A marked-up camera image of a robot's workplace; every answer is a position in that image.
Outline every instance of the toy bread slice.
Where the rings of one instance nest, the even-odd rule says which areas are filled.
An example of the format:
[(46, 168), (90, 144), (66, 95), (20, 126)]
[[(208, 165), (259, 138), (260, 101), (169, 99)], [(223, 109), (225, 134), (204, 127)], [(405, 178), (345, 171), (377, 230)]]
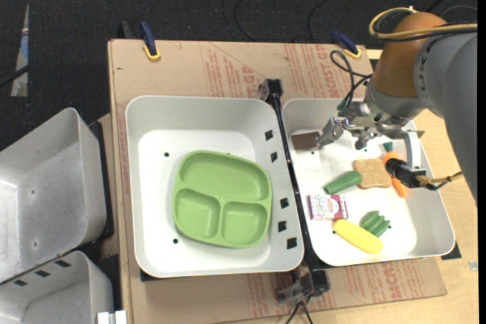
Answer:
[(385, 164), (379, 158), (356, 159), (352, 167), (363, 177), (358, 187), (369, 189), (371, 187), (389, 187), (392, 179), (385, 169)]
[(347, 219), (336, 221), (333, 229), (342, 239), (366, 253), (379, 254), (383, 249), (383, 242), (380, 238)]

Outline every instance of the black hole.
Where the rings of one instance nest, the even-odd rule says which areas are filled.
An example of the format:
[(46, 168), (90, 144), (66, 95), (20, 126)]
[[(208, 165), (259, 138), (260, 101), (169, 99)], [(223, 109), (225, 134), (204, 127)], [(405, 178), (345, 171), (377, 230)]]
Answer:
[(289, 201), (286, 198), (285, 199), (281, 199), (280, 200), (280, 208), (283, 209), (283, 208), (285, 208), (287, 206), (289, 206)]
[(25, 286), (25, 285), (28, 285), (25, 281), (22, 281), (21, 279), (18, 279), (17, 281), (14, 281), (14, 283), (16, 285), (19, 285), (19, 286)]
[(290, 250), (294, 247), (297, 247), (297, 238), (291, 237), (290, 239), (287, 239), (287, 250)]
[(41, 276), (42, 278), (49, 277), (51, 275), (50, 272), (45, 272), (44, 270), (39, 270), (36, 272), (37, 275)]
[(54, 263), (55, 263), (57, 266), (61, 266), (61, 267), (70, 267), (70, 266), (71, 266), (71, 264), (70, 264), (70, 263), (67, 263), (67, 262), (65, 262), (65, 261), (63, 261), (63, 260), (56, 260)]

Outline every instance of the yellow toy vegetable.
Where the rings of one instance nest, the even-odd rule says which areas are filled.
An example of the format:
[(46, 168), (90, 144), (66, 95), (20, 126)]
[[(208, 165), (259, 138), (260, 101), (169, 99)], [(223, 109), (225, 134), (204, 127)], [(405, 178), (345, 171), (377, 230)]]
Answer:
[(383, 249), (383, 242), (380, 238), (351, 223), (347, 219), (340, 219), (334, 223), (334, 231), (353, 246), (369, 254), (379, 254)]

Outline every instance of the green plate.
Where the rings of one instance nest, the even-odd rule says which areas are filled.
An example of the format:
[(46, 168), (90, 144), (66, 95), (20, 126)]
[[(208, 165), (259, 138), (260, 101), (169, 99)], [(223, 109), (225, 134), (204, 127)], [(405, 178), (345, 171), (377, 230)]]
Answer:
[(267, 233), (271, 211), (270, 176), (257, 163), (206, 150), (181, 161), (172, 215), (186, 237), (223, 247), (251, 247)]

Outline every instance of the black connector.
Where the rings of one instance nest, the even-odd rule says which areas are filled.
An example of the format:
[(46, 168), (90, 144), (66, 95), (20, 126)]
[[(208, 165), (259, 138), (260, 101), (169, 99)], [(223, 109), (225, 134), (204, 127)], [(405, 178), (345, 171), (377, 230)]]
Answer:
[(390, 158), (385, 169), (392, 177), (398, 178), (407, 187), (420, 187), (420, 182), (416, 177), (425, 175), (425, 170), (411, 171), (405, 161), (397, 158)]

